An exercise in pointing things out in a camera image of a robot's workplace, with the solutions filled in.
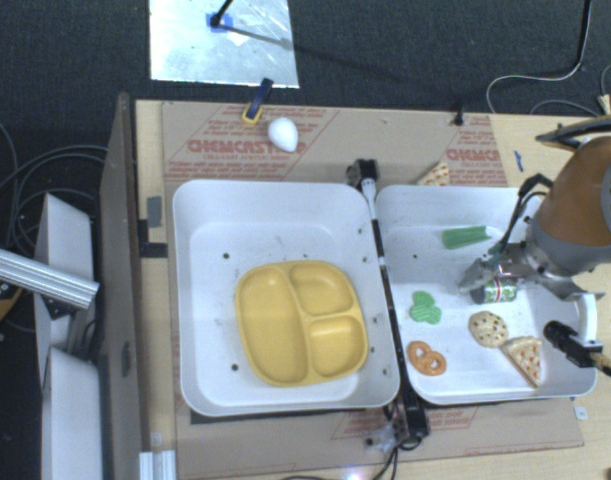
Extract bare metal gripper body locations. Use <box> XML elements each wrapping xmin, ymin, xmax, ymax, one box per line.
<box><xmin>502</xmin><ymin>241</ymin><xmax>606</xmax><ymax>301</ymax></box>

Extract green and red can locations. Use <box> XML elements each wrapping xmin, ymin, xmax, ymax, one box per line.
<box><xmin>469</xmin><ymin>276</ymin><xmax>519</xmax><ymax>305</ymax></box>

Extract green celery stick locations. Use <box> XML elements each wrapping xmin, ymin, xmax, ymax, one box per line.
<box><xmin>440</xmin><ymin>224</ymin><xmax>492</xmax><ymax>251</ymax></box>

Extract chocolate chip biscuit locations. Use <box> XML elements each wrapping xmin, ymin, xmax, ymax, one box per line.
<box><xmin>467</xmin><ymin>310</ymin><xmax>510</xmax><ymax>350</ymax></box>

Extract green lettuce leaf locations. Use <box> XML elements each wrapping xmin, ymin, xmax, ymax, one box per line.
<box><xmin>408</xmin><ymin>290</ymin><xmax>443</xmax><ymax>326</ymax></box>

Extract pizza slice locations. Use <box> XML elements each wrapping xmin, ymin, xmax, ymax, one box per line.
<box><xmin>416</xmin><ymin>161</ymin><xmax>452</xmax><ymax>188</ymax></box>
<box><xmin>500</xmin><ymin>335</ymin><xmax>544</xmax><ymax>389</ymax></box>

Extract thin black and white rod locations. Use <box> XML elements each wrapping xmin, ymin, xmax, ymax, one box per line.
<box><xmin>363</xmin><ymin>178</ymin><xmax>416</xmax><ymax>419</ymax></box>

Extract white plastic tray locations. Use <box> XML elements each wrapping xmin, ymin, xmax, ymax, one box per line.
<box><xmin>172</xmin><ymin>178</ymin><xmax>402</xmax><ymax>417</ymax></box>
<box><xmin>374</xmin><ymin>183</ymin><xmax>599</xmax><ymax>407</ymax></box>

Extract orange pretzel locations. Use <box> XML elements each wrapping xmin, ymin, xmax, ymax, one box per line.
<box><xmin>406</xmin><ymin>340</ymin><xmax>448</xmax><ymax>377</ymax></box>

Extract yellow divided plate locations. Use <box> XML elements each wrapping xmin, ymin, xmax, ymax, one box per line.
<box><xmin>233</xmin><ymin>260</ymin><xmax>370</xmax><ymax>388</ymax></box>

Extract brown cardboard board, red print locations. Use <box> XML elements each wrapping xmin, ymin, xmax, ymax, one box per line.
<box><xmin>161</xmin><ymin>99</ymin><xmax>586</xmax><ymax>474</ymax></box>

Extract white egg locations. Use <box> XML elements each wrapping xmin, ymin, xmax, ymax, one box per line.
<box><xmin>267</xmin><ymin>116</ymin><xmax>300</xmax><ymax>152</ymax></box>

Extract black cylinder on white bracket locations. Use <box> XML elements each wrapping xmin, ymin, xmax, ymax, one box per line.
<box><xmin>542</xmin><ymin>291</ymin><xmax>606</xmax><ymax>369</ymax></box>

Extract black block with thin wires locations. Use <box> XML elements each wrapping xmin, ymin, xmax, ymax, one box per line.
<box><xmin>346</xmin><ymin>158</ymin><xmax>382</xmax><ymax>190</ymax></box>
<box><xmin>401</xmin><ymin>392</ymin><xmax>431</xmax><ymax>442</ymax></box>

